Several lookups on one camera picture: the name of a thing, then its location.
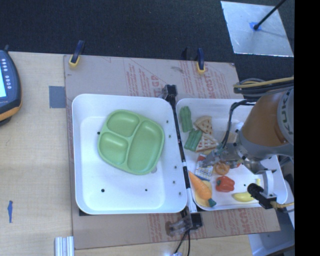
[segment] metal pole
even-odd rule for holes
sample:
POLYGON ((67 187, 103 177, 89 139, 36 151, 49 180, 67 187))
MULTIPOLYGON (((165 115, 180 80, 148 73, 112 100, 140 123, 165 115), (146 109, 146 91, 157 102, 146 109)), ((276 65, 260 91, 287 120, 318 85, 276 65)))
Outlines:
POLYGON ((276 10, 278 9, 286 0, 282 0, 280 3, 278 3, 259 23, 255 24, 253 26, 254 30, 257 30, 259 26, 276 10))

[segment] black fabric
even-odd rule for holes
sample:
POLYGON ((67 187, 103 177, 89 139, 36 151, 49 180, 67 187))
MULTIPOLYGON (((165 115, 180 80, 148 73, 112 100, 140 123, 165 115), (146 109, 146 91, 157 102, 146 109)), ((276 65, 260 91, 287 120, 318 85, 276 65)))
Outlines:
MULTIPOLYGON (((276 6, 280 0, 230 0, 276 6)), ((204 60, 235 63, 239 80, 294 75, 294 58, 235 54, 219 0, 19 0, 1 1, 0 48, 12 52, 180 60, 186 47, 204 60)), ((278 9, 291 49, 295 0, 278 9)))

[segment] wooden surface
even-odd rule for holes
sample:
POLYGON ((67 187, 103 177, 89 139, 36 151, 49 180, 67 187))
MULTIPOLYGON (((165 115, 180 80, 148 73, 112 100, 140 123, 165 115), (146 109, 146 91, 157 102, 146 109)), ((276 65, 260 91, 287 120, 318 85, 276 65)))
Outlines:
MULTIPOLYGON (((55 238, 73 235, 66 109, 49 105, 49 87, 65 86, 63 55, 9 54, 19 72, 23 103, 0 126, 0 256, 52 256, 55 238)), ((74 255, 170 256, 178 244, 84 249, 74 255)), ((179 251, 187 255, 187 239, 179 251)), ((248 236, 238 235, 191 240, 190 255, 250 256, 252 252, 248 236)))

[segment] cardboard sheet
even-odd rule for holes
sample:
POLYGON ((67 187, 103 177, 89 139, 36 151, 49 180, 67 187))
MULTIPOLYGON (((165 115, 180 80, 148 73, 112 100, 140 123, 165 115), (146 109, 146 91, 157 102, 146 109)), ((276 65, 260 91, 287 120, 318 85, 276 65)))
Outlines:
MULTIPOLYGON (((232 63, 205 62, 206 72, 197 72, 187 60, 81 56, 70 67, 64 56, 72 226, 76 250, 99 247, 178 241, 169 236, 166 223, 181 219, 180 213, 87 215, 75 200, 75 169, 71 105, 80 94, 159 97, 165 85, 176 85, 177 102, 184 98, 242 99, 233 93, 239 81, 232 63)), ((279 231, 276 212, 262 207, 200 212, 203 226, 191 239, 279 231)))

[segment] toy banana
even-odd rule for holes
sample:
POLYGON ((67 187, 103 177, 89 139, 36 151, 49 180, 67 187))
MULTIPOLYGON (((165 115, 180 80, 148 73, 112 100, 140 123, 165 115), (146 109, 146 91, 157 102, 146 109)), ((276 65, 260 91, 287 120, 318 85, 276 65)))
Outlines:
MULTIPOLYGON (((258 186, 260 186, 260 179, 259 178, 257 178, 256 180, 255 180, 255 183, 258 185, 258 186)), ((250 201, 253 201, 254 200, 254 198, 250 195, 250 193, 248 192, 248 191, 246 191, 246 192, 241 192, 241 193, 234 193, 234 194, 232 194, 232 197, 235 199, 235 200, 237 200, 237 201, 239 201, 239 202, 250 202, 250 201)))

